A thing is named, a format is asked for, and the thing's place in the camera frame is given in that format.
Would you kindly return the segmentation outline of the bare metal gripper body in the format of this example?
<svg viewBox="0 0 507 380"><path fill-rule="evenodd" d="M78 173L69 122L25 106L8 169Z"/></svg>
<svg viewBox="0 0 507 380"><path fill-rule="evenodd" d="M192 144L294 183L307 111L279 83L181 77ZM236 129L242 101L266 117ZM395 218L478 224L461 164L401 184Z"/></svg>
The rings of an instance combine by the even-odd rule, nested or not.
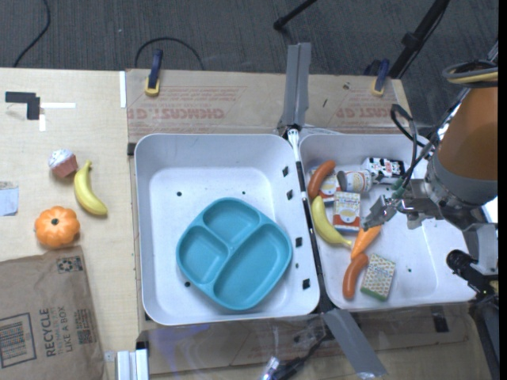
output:
<svg viewBox="0 0 507 380"><path fill-rule="evenodd" d="M444 219L442 207L448 202L448 190L438 180L411 179L402 184L400 200L397 209L406 216L407 227L417 229L427 219Z"/></svg>

